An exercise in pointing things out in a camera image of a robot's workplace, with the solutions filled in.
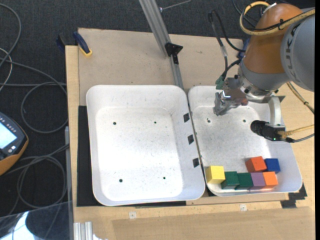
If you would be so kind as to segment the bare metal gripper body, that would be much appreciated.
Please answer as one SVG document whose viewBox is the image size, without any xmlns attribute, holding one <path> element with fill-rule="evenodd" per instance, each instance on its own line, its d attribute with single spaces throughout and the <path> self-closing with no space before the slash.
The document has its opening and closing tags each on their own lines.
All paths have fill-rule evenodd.
<svg viewBox="0 0 320 240">
<path fill-rule="evenodd" d="M 273 74 L 238 74 L 229 77 L 224 82 L 221 99 L 235 100 L 236 107 L 248 103 L 266 103 L 271 93 L 276 89 L 276 79 Z"/>
</svg>

